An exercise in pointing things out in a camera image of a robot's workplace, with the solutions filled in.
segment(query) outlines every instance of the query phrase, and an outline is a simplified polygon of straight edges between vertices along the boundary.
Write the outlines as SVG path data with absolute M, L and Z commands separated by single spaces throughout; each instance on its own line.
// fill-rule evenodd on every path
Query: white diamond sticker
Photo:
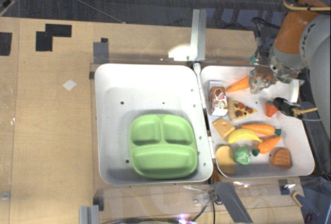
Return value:
M 75 83 L 73 80 L 69 80 L 65 84 L 63 84 L 63 87 L 68 91 L 71 91 L 76 85 L 77 83 Z

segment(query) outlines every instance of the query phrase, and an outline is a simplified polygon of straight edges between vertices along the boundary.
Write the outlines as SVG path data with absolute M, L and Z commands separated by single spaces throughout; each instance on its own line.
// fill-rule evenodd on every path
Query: green tray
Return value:
M 130 157 L 136 173 L 146 178 L 165 180 L 190 175 L 198 165 L 190 123 L 169 114 L 137 117 L 130 127 Z

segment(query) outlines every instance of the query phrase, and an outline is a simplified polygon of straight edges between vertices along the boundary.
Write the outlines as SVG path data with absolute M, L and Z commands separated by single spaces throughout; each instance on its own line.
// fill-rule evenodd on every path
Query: yellow cable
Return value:
M 297 7 L 289 5 L 283 0 L 284 6 L 293 11 L 331 11 L 331 7 Z

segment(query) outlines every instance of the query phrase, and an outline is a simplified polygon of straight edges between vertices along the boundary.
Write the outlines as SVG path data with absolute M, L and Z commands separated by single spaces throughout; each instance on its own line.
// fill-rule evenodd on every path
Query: orange carrot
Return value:
M 245 77 L 242 80 L 238 81 L 237 83 L 233 84 L 230 88 L 227 89 L 227 92 L 235 92 L 240 91 L 242 89 L 249 88 L 249 77 Z
M 274 106 L 273 101 L 268 101 L 265 103 L 266 116 L 272 117 L 278 109 Z
M 266 136 L 271 136 L 272 134 L 281 135 L 281 129 L 275 129 L 272 125 L 269 124 L 247 124 L 243 125 L 242 128 L 249 128 L 255 133 L 259 133 Z
M 277 145 L 277 143 L 280 141 L 280 139 L 281 139 L 281 136 L 276 136 L 276 137 L 263 141 L 262 143 L 260 143 L 258 145 L 257 150 L 252 150 L 252 154 L 254 156 L 257 156 L 259 153 L 261 153 L 261 154 L 268 153 Z

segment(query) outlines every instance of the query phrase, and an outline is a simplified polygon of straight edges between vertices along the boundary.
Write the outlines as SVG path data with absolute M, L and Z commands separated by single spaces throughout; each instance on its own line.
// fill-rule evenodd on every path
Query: green vegetable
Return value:
M 248 147 L 237 148 L 234 153 L 234 160 L 236 163 L 247 165 L 250 162 L 249 149 Z

